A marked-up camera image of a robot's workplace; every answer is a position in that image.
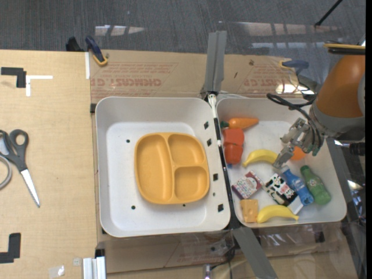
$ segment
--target white plastic tray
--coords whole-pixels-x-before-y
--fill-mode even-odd
[[[293,99],[292,102],[304,103],[304,100]],[[258,124],[244,131],[245,141],[242,162],[255,149],[270,149],[279,153],[284,146],[280,138],[288,132],[297,118],[303,117],[295,110],[288,110],[286,106],[262,98],[224,98],[217,104],[217,115],[220,121],[228,121],[233,117],[257,117],[259,119]],[[240,208],[239,197],[233,193],[234,209],[239,221],[247,227],[262,228],[342,220],[346,215],[346,202],[327,144],[324,143],[316,156],[306,155],[299,161],[287,161],[291,171],[298,176],[301,176],[299,169],[304,164],[309,165],[322,178],[325,187],[332,196],[331,202],[323,206],[312,203],[303,207],[298,213],[298,221],[274,217],[265,223],[246,223]],[[253,170],[264,182],[268,182],[269,178],[275,173],[272,165],[266,162],[252,163],[247,167],[235,164],[227,169],[230,183],[235,183],[250,170]],[[267,205],[276,204],[262,189],[252,195],[251,198],[259,200],[259,210]]]
[[[108,97],[96,106],[96,129],[100,217],[108,234],[134,237],[226,227],[230,209],[208,103],[198,98]],[[200,140],[210,174],[204,198],[158,205],[141,196],[135,181],[134,148],[143,135],[156,132],[186,133]]]

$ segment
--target metal ring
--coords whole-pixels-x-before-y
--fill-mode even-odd
[[[12,167],[9,161],[1,155],[0,155],[0,161],[2,161],[8,168],[8,175],[6,175],[5,180],[3,180],[3,182],[0,183],[0,189],[3,189],[9,183],[10,179],[12,178]]]

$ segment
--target yellow banana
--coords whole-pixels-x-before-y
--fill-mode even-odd
[[[243,167],[246,167],[248,164],[257,162],[257,161],[267,161],[271,164],[273,164],[278,157],[278,154],[271,150],[267,149],[258,149],[251,152],[246,161],[242,163]]]
[[[294,215],[292,211],[286,206],[282,205],[270,205],[266,206],[258,212],[257,223],[266,222],[272,217],[284,217],[284,218],[293,218],[298,220],[298,216]]]

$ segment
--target gray floor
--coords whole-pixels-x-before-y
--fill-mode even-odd
[[[206,53],[208,33],[226,30],[226,53],[305,60],[322,84],[339,59],[326,41],[357,43],[366,0],[0,0],[0,48],[65,51],[74,36],[102,49]]]

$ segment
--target orange plate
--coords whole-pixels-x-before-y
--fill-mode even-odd
[[[141,137],[134,154],[137,187],[149,202],[188,203],[209,190],[204,147],[192,135],[152,133]]]

